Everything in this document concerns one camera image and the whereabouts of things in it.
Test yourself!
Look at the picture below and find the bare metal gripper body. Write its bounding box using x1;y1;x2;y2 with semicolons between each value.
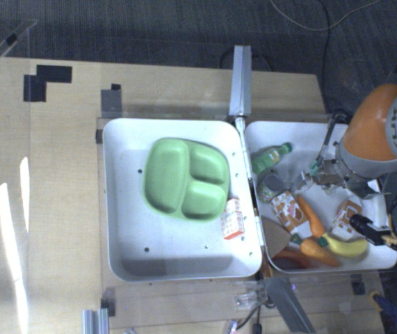
309;159;349;189

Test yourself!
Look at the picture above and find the white plastic tray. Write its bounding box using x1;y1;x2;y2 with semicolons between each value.
102;117;264;283
244;120;397;275

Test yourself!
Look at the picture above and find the green can with grey lid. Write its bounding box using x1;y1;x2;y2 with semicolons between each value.
256;173;286;205

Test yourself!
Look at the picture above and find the brown and white carton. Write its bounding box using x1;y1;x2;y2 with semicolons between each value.
270;190;314;240
331;198;364;241

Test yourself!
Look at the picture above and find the orange carrot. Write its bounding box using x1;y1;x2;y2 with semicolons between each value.
289;237;341;268
295;194;325;239

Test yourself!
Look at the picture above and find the green plastic bottle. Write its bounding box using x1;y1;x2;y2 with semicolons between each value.
250;141;294;175

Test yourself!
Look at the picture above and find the brown pizza slice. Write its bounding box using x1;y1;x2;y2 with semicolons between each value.
261;215;293;259

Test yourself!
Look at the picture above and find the red and white carton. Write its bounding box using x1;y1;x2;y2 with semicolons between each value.
220;197;245;241

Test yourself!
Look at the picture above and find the yellow banana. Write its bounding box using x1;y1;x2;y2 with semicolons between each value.
317;232;369;258

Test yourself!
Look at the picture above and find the red-brown sausage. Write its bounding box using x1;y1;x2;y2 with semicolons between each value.
272;248;312;271

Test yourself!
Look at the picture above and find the green divided plate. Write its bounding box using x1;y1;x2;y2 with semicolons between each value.
142;137;232;223

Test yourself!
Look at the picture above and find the pale wood board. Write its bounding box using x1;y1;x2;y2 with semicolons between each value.
0;55;389;334

